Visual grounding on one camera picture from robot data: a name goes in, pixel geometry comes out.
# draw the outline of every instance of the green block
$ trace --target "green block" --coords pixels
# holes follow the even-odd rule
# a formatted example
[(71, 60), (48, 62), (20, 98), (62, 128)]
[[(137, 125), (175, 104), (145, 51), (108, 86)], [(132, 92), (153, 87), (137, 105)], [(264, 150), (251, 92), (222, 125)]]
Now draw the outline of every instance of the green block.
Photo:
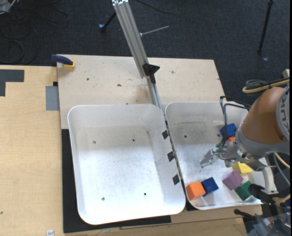
[(246, 181), (243, 185), (240, 185), (235, 189), (236, 194), (238, 194), (243, 201), (251, 195), (248, 191), (250, 184), (250, 181)]

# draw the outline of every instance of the yellow block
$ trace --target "yellow block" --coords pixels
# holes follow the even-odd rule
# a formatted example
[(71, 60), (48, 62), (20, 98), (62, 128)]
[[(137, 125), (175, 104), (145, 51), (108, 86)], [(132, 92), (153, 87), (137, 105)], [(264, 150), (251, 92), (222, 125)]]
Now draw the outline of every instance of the yellow block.
[(241, 175), (247, 175), (252, 172), (252, 169), (245, 163), (235, 162), (232, 166)]

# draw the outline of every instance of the wooden table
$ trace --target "wooden table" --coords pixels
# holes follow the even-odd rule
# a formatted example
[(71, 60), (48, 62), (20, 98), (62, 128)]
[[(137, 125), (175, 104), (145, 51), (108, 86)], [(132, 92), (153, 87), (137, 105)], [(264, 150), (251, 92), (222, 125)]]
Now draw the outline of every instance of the wooden table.
[[(61, 130), (67, 127), (65, 117), (68, 109), (86, 101), (89, 104), (115, 104), (150, 100), (147, 85), (140, 83), (133, 58), (65, 56), (76, 61), (74, 71), (62, 70), (59, 63), (57, 67), (0, 65), (0, 69), (24, 70), (24, 81), (6, 82), (5, 96), (0, 96), (0, 236), (45, 236), (48, 230), (54, 230), (55, 236), (103, 233), (115, 236), (247, 235), (241, 216), (233, 212), (234, 207), (184, 210), (172, 215), (172, 222), (164, 225), (64, 234)], [(162, 106), (171, 100), (218, 101), (224, 94), (213, 60), (149, 58), (149, 62), (161, 67), (156, 78)], [(84, 70), (79, 68), (80, 64), (85, 67)], [(121, 72), (109, 76), (109, 84), (115, 83), (110, 89), (102, 80), (107, 76), (102, 71), (112, 64), (117, 72)], [(100, 71), (99, 77), (90, 67)], [(84, 81), (76, 80), (70, 84), (72, 77), (66, 74), (79, 71), (83, 73), (76, 77), (82, 78), (83, 75)], [(50, 87), (57, 81), (60, 111), (49, 111), (46, 110), (46, 86)], [(87, 91), (91, 98), (83, 91), (85, 82), (90, 82), (91, 88)], [(98, 86), (104, 87), (100, 94), (92, 90)], [(120, 97), (106, 97), (108, 90), (114, 93), (130, 86), (135, 88), (132, 93), (126, 90), (119, 92)], [(182, 97), (189, 89), (191, 93)], [(243, 211), (257, 215), (262, 213), (260, 205), (243, 206)]]

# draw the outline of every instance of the black mat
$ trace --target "black mat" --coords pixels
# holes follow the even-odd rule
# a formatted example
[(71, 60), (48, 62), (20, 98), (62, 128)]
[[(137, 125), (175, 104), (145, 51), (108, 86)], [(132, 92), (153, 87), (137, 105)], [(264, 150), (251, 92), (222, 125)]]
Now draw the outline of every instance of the black mat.
[(171, 223), (170, 216), (135, 219), (123, 222), (108, 223), (102, 225), (90, 225), (84, 222), (77, 208), (76, 189), (72, 164), (72, 152), (70, 145), (69, 130), (62, 130), (62, 153), (63, 153), (63, 220), (64, 233), (82, 232), (112, 227), (140, 226)]

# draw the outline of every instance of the purple block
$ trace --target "purple block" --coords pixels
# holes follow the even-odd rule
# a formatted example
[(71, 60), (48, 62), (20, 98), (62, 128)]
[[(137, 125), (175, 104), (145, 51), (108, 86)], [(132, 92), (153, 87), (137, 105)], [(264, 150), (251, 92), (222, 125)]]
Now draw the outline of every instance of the purple block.
[(223, 183), (230, 189), (234, 190), (237, 188), (240, 183), (243, 181), (243, 177), (236, 171), (231, 171), (228, 175), (226, 175)]

